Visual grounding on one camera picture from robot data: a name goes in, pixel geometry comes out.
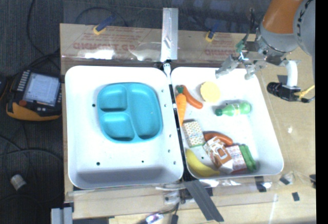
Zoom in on yellow round biscuit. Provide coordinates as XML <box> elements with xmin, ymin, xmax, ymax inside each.
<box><xmin>200</xmin><ymin>81</ymin><xmax>221</xmax><ymax>103</ymax></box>

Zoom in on white plastic tray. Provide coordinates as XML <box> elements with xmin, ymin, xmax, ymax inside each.
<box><xmin>170</xmin><ymin>66</ymin><xmax>284</xmax><ymax>180</ymax></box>
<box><xmin>64</xmin><ymin>65</ymin><xmax>185</xmax><ymax>190</ymax></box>

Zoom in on grey metal cylinder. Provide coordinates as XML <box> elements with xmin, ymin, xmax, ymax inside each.
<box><xmin>10</xmin><ymin>173</ymin><xmax>27</xmax><ymax>191</ymax></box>

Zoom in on white and red packet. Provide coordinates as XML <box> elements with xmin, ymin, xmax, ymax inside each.
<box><xmin>222</xmin><ymin>144</ymin><xmax>248</xmax><ymax>174</ymax></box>

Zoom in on black cylinder on white bracket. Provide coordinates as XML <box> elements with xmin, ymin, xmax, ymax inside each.
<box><xmin>266</xmin><ymin>59</ymin><xmax>302</xmax><ymax>102</ymax></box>

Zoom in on orange sausage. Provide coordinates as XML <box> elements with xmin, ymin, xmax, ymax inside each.
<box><xmin>182</xmin><ymin>85</ymin><xmax>204</xmax><ymax>110</ymax></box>
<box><xmin>203</xmin><ymin>131</ymin><xmax>234</xmax><ymax>146</ymax></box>

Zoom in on blue divided plate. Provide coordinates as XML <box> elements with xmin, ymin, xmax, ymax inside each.
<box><xmin>96</xmin><ymin>82</ymin><xmax>164</xmax><ymax>145</ymax></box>

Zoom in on brown cardboard board red print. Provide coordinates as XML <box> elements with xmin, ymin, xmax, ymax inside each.
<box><xmin>59</xmin><ymin>23</ymin><xmax>316</xmax><ymax>220</ymax></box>

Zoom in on orange and white carton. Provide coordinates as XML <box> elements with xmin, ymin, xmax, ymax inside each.
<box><xmin>202</xmin><ymin>136</ymin><xmax>233</xmax><ymax>170</ymax></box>

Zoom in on orange carrot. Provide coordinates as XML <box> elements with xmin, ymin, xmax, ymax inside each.
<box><xmin>175</xmin><ymin>85</ymin><xmax>188</xmax><ymax>127</ymax></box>

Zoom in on yellow banana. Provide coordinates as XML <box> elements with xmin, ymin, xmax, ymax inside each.
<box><xmin>185</xmin><ymin>148</ymin><xmax>221</xmax><ymax>178</ymax></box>

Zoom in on white carton orange dots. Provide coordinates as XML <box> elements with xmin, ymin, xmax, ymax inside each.
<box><xmin>182</xmin><ymin>120</ymin><xmax>206</xmax><ymax>148</ymax></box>

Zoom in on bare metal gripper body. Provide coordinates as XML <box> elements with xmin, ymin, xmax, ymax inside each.
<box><xmin>239</xmin><ymin>40</ymin><xmax>288</xmax><ymax>69</ymax></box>

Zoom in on green bottle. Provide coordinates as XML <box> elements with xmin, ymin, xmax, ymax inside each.
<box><xmin>214</xmin><ymin>101</ymin><xmax>252</xmax><ymax>117</ymax></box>

